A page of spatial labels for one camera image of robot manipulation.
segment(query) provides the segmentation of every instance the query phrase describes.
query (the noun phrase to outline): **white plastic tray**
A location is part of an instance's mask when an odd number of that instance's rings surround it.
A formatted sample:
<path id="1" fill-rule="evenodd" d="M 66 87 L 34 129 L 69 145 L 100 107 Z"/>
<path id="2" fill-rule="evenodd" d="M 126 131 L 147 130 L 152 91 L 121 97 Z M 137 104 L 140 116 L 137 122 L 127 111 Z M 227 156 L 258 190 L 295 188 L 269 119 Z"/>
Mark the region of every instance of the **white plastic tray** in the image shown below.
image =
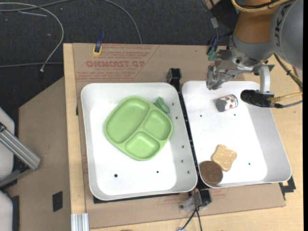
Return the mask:
<path id="1" fill-rule="evenodd" d="M 162 97 L 170 108 L 173 133 L 151 160 L 138 161 L 113 146 L 103 126 L 125 98 L 140 96 L 152 103 Z M 188 192 L 197 184 L 197 173 L 178 93 L 167 83 L 93 83 L 81 92 L 89 183 L 101 200 Z"/>
<path id="2" fill-rule="evenodd" d="M 211 160 L 219 144 L 237 153 L 231 169 L 213 188 L 287 181 L 291 168 L 271 109 L 244 103 L 245 89 L 257 90 L 251 81 L 229 81 L 218 90 L 208 90 L 205 81 L 189 81 L 182 87 L 198 164 Z M 217 98 L 234 94 L 237 108 L 219 112 Z"/>
<path id="3" fill-rule="evenodd" d="M 0 230 L 13 230 L 13 203 L 11 199 L 0 191 Z"/>

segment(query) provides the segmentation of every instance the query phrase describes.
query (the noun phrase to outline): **brown cookie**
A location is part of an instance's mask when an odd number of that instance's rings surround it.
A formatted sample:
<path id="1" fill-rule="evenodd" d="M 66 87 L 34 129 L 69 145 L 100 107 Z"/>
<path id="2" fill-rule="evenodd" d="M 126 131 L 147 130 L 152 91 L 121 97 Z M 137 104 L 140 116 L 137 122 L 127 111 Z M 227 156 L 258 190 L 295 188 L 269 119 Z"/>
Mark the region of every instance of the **brown cookie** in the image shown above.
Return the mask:
<path id="1" fill-rule="evenodd" d="M 215 153 L 212 155 L 212 160 L 221 166 L 223 171 L 229 171 L 233 161 L 236 159 L 237 153 L 225 145 L 220 144 Z"/>
<path id="2" fill-rule="evenodd" d="M 199 164 L 200 175 L 205 183 L 216 185 L 222 180 L 222 169 L 213 161 L 204 161 Z"/>

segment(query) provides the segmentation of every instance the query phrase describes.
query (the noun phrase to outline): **green plate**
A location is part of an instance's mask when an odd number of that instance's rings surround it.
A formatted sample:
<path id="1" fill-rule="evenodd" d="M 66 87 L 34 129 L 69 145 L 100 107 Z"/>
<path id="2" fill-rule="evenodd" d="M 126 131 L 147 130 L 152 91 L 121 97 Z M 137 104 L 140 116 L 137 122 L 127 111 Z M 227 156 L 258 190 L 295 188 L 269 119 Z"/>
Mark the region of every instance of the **green plate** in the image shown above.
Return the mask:
<path id="1" fill-rule="evenodd" d="M 137 160 L 149 160 L 157 155 L 169 140 L 173 125 L 166 108 L 132 96 L 124 99 L 109 115 L 104 132 L 118 149 Z"/>

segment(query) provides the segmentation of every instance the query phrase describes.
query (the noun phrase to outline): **black carpet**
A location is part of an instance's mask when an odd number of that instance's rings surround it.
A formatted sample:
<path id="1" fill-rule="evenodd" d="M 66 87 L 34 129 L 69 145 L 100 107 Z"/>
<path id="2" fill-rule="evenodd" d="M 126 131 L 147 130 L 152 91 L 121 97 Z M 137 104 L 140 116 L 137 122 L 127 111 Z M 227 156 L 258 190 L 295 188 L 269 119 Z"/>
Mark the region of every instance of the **black carpet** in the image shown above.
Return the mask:
<path id="1" fill-rule="evenodd" d="M 0 0 L 42 5 L 59 0 Z M 200 0 L 109 0 L 123 7 L 135 20 L 143 44 L 206 45 L 215 31 Z M 25 7 L 0 4 L 0 9 Z M 64 27 L 64 43 L 95 43 L 100 29 L 105 43 L 139 44 L 137 31 L 114 4 L 75 0 L 49 7 Z M 231 0 L 221 0 L 216 10 L 221 34 L 232 31 L 238 14 Z M 61 38 L 56 19 L 41 9 L 0 13 L 0 65 L 46 61 Z M 62 62 L 62 45 L 49 62 Z M 0 107 L 10 114 L 63 76 L 62 65 L 0 68 Z"/>

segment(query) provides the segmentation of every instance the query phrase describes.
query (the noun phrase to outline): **blue clip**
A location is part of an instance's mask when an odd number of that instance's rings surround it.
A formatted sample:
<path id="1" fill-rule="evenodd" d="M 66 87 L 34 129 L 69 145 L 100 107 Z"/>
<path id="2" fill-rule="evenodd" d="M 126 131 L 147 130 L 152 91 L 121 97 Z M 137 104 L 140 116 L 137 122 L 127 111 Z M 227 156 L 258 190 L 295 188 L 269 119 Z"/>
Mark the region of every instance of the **blue clip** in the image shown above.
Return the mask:
<path id="1" fill-rule="evenodd" d="M 105 37 L 105 32 L 100 30 L 98 37 L 97 37 L 96 44 L 93 47 L 94 55 L 100 55 L 102 53 L 102 42 L 103 42 L 104 37 Z"/>
<path id="2" fill-rule="evenodd" d="M 217 39 L 217 36 L 214 35 L 211 40 L 207 43 L 210 47 L 208 48 L 207 50 L 207 55 L 210 55 L 212 53 L 212 51 L 216 51 L 216 43 L 217 41 L 219 41 L 221 38 L 220 35 L 218 35 L 218 39 Z"/>

